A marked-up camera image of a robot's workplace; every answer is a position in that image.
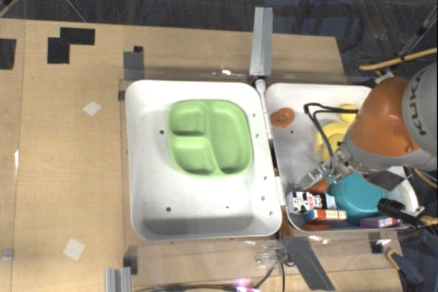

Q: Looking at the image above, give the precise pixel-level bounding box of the small yellow round toy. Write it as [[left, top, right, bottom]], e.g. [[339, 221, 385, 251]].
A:
[[339, 103, 359, 124]]

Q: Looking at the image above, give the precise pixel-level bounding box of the large yellow round toy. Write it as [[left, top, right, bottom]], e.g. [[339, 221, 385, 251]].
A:
[[315, 122, 350, 161]]

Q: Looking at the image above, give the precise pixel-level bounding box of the white plastic tray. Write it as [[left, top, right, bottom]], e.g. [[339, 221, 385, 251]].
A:
[[124, 79, 283, 242], [264, 82, 420, 234]]

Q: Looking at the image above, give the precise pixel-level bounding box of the orange toy biscuit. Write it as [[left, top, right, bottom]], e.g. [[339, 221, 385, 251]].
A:
[[270, 107, 296, 129]]

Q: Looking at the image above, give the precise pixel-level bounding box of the black cylinder on white bracket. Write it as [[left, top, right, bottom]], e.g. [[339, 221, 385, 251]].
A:
[[377, 165, 426, 228]]

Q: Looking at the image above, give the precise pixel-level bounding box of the orange white and blue box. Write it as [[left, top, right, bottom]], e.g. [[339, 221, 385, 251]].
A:
[[302, 208, 348, 225]]

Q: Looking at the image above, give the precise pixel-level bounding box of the black and white cow carton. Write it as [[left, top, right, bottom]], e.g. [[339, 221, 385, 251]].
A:
[[285, 190, 338, 215]]

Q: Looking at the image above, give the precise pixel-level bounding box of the teal bowl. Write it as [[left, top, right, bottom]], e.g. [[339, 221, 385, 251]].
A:
[[327, 171, 388, 225]]

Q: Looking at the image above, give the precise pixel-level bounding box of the green divided plate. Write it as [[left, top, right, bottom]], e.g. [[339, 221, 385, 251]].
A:
[[167, 98, 255, 179]]

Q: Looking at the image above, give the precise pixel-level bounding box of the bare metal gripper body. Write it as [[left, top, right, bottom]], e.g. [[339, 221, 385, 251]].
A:
[[313, 150, 350, 184]]

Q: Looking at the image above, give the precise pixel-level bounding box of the orange toy carrot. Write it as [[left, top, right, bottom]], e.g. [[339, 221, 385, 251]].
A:
[[305, 178, 331, 196]]

